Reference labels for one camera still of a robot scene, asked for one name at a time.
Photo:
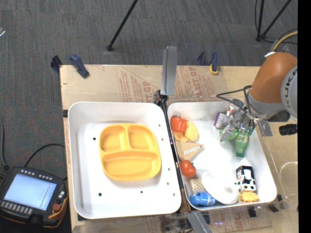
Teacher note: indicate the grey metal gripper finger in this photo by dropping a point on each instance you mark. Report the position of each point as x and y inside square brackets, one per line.
[245, 129]
[226, 134]

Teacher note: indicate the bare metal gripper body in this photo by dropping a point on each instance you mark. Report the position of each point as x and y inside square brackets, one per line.
[239, 119]

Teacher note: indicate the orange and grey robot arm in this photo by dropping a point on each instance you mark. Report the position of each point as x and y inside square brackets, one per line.
[272, 81]

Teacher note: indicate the green leafy vegetable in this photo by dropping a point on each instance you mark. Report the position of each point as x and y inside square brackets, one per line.
[233, 134]

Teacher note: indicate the white printed small carton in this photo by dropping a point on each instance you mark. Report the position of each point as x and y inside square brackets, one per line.
[232, 109]

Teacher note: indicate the purple small carton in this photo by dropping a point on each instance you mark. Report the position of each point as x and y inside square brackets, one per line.
[219, 121]

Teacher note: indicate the green plastic bottle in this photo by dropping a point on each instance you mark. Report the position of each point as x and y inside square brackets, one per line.
[241, 144]

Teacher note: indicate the white plastic tray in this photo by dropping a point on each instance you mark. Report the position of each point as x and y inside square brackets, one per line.
[218, 154]
[126, 203]

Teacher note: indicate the yellow corn cob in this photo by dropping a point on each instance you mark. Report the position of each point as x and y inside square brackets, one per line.
[192, 131]

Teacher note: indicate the cow print milk carton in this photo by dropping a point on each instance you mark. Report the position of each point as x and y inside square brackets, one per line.
[246, 176]

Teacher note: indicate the tan round biscuit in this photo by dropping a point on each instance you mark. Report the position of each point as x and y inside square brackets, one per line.
[179, 137]

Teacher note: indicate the orange bell pepper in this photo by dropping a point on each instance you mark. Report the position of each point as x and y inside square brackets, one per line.
[177, 124]

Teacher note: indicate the red tomato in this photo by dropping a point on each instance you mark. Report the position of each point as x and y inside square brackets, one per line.
[187, 169]

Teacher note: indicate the white bowl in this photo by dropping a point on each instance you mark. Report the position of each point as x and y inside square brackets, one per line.
[218, 188]

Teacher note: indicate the tan waffle patterned cone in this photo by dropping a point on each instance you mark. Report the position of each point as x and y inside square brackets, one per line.
[196, 185]

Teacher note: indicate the yellow waffle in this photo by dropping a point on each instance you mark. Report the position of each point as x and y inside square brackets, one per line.
[249, 196]

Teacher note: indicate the blue plastic bottle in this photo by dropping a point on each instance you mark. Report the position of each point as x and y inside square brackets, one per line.
[201, 199]

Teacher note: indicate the yellow divided plate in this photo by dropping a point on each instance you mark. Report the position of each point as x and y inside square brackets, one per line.
[130, 162]

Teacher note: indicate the black tripod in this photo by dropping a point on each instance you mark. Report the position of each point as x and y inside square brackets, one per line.
[124, 23]
[261, 16]

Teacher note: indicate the brown cardboard board red print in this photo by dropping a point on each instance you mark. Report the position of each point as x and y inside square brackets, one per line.
[102, 86]

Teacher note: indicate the black cylinder on white bracket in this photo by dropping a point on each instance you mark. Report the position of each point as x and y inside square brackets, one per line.
[288, 129]

